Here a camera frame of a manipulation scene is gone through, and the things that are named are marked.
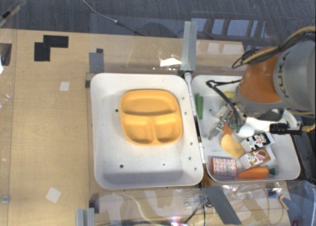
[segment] white tray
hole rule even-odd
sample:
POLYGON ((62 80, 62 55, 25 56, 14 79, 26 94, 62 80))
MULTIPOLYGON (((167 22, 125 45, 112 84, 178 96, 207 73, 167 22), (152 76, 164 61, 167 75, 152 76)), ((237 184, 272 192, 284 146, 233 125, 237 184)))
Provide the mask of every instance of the white tray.
POLYGON ((106 189, 192 186, 203 177, 186 82, 175 75, 98 74, 91 81, 95 178, 106 189), (120 123, 122 95, 134 89, 163 89, 179 102, 183 135, 164 146, 129 142, 120 123))
MULTIPOLYGON (((219 134, 217 137, 211 140, 207 139, 207 133, 211 126, 219 121, 213 114, 221 108, 224 104, 224 100, 211 88, 209 88, 205 82, 208 80, 215 81, 232 81, 240 79, 236 76, 221 76, 221 75, 199 75, 192 81, 192 90, 194 94, 199 93, 204 97, 203 104, 203 118, 199 120, 199 127, 201 132, 201 139, 204 147, 204 155, 209 175, 216 181, 221 183, 238 183, 238 182, 258 182, 258 180, 244 180, 244 179, 223 179, 216 178, 211 175, 210 161, 212 157, 227 157, 231 158, 220 146, 220 138, 223 134, 219 134)), ((238 83, 219 86, 218 88, 223 92, 235 92, 238 83)), ((258 121, 256 126, 257 130, 265 130, 269 127, 269 122, 258 121)), ((301 167, 297 158, 297 154, 290 135, 272 135, 275 143, 270 145, 276 159, 271 160, 265 164, 266 167, 276 169, 276 175, 271 178, 260 180, 261 182, 267 181, 282 181, 282 180, 294 180, 301 171, 301 167)), ((237 161, 237 170, 241 171, 242 165, 240 160, 237 161)))

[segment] yellow divided plate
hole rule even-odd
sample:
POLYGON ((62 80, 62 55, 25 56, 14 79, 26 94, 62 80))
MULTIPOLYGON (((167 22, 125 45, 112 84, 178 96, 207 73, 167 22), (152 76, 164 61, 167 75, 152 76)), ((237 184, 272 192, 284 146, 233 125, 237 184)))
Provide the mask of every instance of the yellow divided plate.
POLYGON ((166 145, 182 136, 180 107, 167 91, 129 91, 121 98, 119 112, 126 138, 136 145, 166 145))

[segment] toy carrot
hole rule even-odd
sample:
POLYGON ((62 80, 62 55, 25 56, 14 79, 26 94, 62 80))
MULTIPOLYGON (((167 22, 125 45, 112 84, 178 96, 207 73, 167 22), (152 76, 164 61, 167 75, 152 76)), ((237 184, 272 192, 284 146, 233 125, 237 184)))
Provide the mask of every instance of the toy carrot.
POLYGON ((276 171, 274 168, 268 169, 264 166, 257 166, 238 173, 237 177, 242 179, 264 179, 269 175, 269 173, 275 175, 276 171))

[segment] label sticker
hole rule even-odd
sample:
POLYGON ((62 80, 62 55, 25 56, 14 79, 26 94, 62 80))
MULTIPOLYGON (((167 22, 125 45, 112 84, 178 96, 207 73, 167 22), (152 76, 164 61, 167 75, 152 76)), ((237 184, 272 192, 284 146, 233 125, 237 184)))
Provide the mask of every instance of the label sticker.
POLYGON ((70 82, 61 82, 60 91, 69 91, 70 82))
POLYGON ((57 203, 60 195, 61 191, 58 191, 57 189, 51 187, 45 198, 51 202, 57 203))

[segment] metal bracket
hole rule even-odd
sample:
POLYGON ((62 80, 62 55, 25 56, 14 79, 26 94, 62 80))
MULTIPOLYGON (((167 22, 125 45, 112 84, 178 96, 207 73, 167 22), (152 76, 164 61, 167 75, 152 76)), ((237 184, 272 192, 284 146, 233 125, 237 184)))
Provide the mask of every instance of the metal bracket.
POLYGON ((203 189, 224 224, 242 225, 221 187, 203 189))
POLYGON ((180 71, 192 72, 196 69, 197 32, 197 22, 185 22, 180 71))
POLYGON ((232 116, 232 110, 228 108, 225 104, 215 115, 216 118, 219 118, 219 122, 215 123, 209 130, 207 134, 207 139, 211 140, 212 137, 216 137, 219 133, 222 132, 224 124, 228 122, 229 118, 232 116))
POLYGON ((77 209, 76 226, 95 226, 94 208, 77 209))

